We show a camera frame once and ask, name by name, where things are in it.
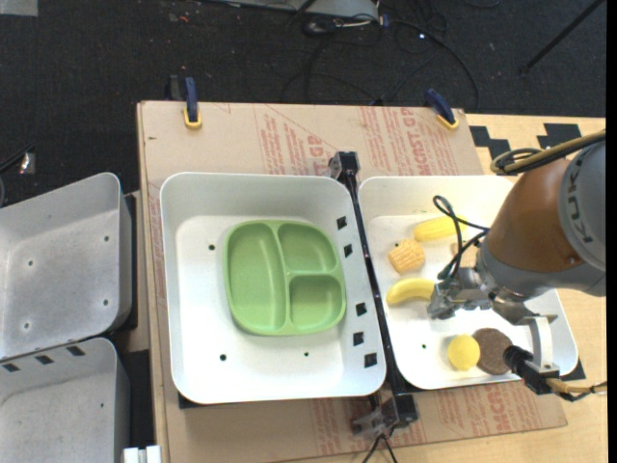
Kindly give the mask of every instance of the white plastic container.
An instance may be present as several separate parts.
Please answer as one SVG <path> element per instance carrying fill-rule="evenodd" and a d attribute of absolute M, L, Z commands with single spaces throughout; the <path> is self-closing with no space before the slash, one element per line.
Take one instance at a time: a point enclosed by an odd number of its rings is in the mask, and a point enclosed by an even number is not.
<path fill-rule="evenodd" d="M 0 363 L 0 463 L 120 463 L 129 385 L 95 338 Z"/>
<path fill-rule="evenodd" d="M 0 209 L 0 360 L 121 326 L 131 309 L 131 248 L 113 174 Z"/>
<path fill-rule="evenodd" d="M 200 404 L 369 395 L 386 376 L 356 217 L 327 177 L 177 174 L 160 193 L 172 375 Z M 221 250 L 229 230 L 257 219 L 301 221 L 339 252 L 345 316 L 321 333 L 267 337 L 233 321 Z"/>
<path fill-rule="evenodd" d="M 437 281 L 438 273 L 453 257 L 451 245 L 456 237 L 422 242 L 425 263 L 417 271 L 399 275 L 388 261 L 388 252 L 402 238 L 413 237 L 416 224 L 443 216 L 433 197 L 448 199 L 454 211 L 468 221 L 490 227 L 512 188 L 510 180 L 496 176 L 458 177 L 374 177 L 362 183 L 359 202 L 370 255 L 381 291 L 392 350 L 399 371 L 414 386 L 425 389 L 452 388 L 520 379 L 512 373 L 489 375 L 480 368 L 454 369 L 446 356 L 449 342 L 457 335 L 472 335 L 480 328 L 496 328 L 510 340 L 533 351 L 527 326 L 513 326 L 492 310 L 458 311 L 455 317 L 430 319 L 425 301 L 390 306 L 388 290 L 402 278 Z M 479 231 L 467 228 L 464 238 Z M 562 375 L 571 372 L 578 361 L 577 345 L 555 290 L 526 302 L 540 314 L 556 314 L 550 325 L 553 361 Z"/>

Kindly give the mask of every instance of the green divided plate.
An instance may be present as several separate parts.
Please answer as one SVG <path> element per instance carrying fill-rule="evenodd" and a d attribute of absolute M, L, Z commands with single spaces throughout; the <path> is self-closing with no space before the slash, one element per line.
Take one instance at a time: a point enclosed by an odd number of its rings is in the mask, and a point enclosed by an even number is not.
<path fill-rule="evenodd" d="M 251 333 L 318 333 L 345 314 L 338 253 L 314 225 L 279 220 L 236 225 L 225 241 L 223 266 L 231 314 Z"/>

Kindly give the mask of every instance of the toy banana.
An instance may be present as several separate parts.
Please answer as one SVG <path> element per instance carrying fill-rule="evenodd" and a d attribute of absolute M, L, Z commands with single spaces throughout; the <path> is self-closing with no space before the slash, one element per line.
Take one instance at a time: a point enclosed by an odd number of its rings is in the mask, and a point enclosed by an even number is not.
<path fill-rule="evenodd" d="M 406 278 L 397 281 L 386 295 L 386 301 L 391 304 L 400 304 L 407 300 L 426 300 L 431 299 L 435 284 L 425 278 Z"/>

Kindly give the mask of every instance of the yellow ball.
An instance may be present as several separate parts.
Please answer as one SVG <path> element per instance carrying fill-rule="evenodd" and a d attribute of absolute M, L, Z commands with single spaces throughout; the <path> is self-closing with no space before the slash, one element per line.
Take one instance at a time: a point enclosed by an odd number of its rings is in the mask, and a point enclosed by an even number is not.
<path fill-rule="evenodd" d="M 458 370 L 469 370 L 480 360 L 480 345 L 473 336 L 459 335 L 447 346 L 447 358 Z"/>

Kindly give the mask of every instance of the tripod leg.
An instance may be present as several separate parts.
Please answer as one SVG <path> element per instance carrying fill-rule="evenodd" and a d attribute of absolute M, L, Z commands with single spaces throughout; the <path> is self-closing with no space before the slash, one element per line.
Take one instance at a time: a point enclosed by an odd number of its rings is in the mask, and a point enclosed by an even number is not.
<path fill-rule="evenodd" d="M 587 15 L 589 15 L 590 13 L 592 13 L 593 11 L 596 10 L 596 8 L 598 6 L 600 6 L 600 4 L 602 2 L 604 2 L 605 0 L 595 0 L 594 3 L 592 3 L 589 7 L 587 7 L 587 9 L 585 9 L 581 15 L 579 15 L 575 20 L 572 21 L 572 23 L 566 28 L 564 29 L 561 33 L 559 33 L 549 44 L 547 44 L 547 46 L 545 46 L 542 50 L 540 50 L 540 52 L 534 57 L 532 58 L 529 62 L 527 62 L 522 68 L 521 68 L 521 75 L 525 75 L 529 72 L 529 70 L 536 65 L 536 63 L 538 63 L 540 61 L 540 59 L 542 59 L 542 57 L 544 57 L 547 53 L 549 53 L 553 48 L 555 48 L 555 46 L 561 41 L 563 40 L 567 35 L 569 35 L 571 33 L 571 31 L 576 28 L 584 19 Z"/>

